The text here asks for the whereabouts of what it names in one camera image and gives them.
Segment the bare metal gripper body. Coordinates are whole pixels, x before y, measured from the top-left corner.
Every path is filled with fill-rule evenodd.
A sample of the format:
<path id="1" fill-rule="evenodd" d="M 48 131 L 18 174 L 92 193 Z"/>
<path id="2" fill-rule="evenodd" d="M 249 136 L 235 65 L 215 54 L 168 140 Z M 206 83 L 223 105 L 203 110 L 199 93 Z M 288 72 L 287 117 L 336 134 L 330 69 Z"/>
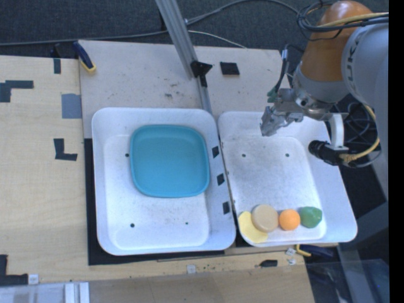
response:
<path id="1" fill-rule="evenodd" d="M 285 120 L 302 120 L 304 116 L 315 120 L 329 120 L 333 104 L 315 99 L 302 89 L 279 89 L 272 112 Z"/>

